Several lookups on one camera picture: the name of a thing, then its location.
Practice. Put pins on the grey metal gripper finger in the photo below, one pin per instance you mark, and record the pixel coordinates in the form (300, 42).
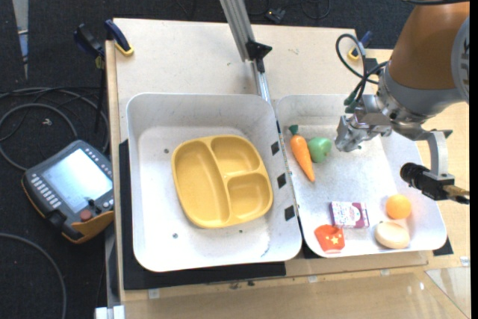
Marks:
(355, 142)
(342, 132)

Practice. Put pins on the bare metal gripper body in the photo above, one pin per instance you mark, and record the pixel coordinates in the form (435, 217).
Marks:
(371, 114)

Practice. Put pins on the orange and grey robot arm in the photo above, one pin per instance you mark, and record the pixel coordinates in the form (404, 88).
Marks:
(422, 45)

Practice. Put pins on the green apple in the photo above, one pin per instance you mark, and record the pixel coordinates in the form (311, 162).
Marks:
(319, 148)

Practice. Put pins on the white plastic tray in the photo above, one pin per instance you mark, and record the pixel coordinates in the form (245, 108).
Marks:
(157, 198)
(354, 175)

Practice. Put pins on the orange carrot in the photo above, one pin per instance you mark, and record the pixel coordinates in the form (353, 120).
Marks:
(301, 157)

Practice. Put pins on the thin black and white rod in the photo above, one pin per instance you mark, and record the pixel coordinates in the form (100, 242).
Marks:
(287, 164)

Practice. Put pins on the pink and white carton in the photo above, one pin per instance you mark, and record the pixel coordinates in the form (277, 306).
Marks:
(349, 214)

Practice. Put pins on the orange ball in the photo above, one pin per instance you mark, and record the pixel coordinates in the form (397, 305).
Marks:
(398, 206)

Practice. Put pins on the red packet with yellow stars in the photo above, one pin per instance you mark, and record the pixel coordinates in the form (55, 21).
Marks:
(330, 238)

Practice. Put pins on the beige round biscuit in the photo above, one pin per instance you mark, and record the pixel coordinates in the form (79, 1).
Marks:
(392, 235)

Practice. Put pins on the yellow divided plate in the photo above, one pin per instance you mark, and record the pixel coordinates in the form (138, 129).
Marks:
(220, 183)

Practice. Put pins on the pale wood board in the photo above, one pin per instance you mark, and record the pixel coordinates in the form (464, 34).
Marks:
(186, 59)

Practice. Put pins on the black cylinder on white bracket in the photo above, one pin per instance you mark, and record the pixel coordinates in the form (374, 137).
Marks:
(429, 181)

